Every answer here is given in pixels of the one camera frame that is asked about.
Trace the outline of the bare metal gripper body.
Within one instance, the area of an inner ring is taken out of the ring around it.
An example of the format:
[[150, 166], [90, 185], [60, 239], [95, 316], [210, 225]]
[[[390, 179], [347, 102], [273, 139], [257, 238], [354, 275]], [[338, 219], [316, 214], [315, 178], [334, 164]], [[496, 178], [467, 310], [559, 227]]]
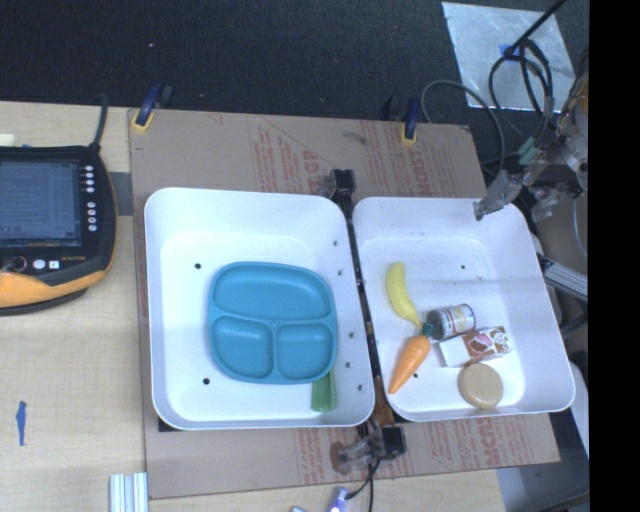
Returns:
[[537, 148], [523, 174], [524, 185], [566, 192], [571, 198], [588, 190], [588, 144], [578, 136], [560, 136]]

